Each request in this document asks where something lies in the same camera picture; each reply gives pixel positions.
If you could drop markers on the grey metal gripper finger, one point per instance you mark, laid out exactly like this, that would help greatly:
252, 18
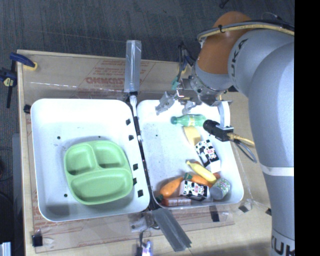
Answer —
165, 102
188, 106

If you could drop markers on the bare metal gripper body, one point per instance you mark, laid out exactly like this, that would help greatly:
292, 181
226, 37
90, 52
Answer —
190, 92

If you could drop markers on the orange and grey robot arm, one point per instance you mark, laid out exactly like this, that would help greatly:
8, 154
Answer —
270, 82

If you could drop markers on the green clear plastic bottle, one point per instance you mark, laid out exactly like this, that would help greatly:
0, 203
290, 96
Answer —
190, 120

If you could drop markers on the yellow cheese wedge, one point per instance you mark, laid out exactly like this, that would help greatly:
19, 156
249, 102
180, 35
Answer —
193, 135

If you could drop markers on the white plastic tray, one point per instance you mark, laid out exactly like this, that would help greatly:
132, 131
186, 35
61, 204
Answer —
165, 150
75, 117

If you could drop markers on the white cow print carton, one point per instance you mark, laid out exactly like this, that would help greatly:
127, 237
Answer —
208, 153
193, 189

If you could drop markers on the yellow banana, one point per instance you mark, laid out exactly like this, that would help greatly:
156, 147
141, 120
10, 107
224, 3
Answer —
202, 171

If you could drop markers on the orange carrot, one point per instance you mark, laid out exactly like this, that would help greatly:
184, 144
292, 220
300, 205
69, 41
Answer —
171, 187
200, 179

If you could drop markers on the green patterned can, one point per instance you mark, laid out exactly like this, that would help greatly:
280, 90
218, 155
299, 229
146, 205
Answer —
221, 188

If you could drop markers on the brown cardboard board red print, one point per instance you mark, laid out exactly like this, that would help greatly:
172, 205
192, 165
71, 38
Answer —
75, 75

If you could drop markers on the red brown sausage pack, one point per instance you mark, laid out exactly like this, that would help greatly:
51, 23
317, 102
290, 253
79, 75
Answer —
176, 201

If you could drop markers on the green divided plate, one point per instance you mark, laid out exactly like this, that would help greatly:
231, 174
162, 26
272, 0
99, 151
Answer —
100, 175

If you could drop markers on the black cylinder on white bracket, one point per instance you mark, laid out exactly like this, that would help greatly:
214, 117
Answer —
217, 130

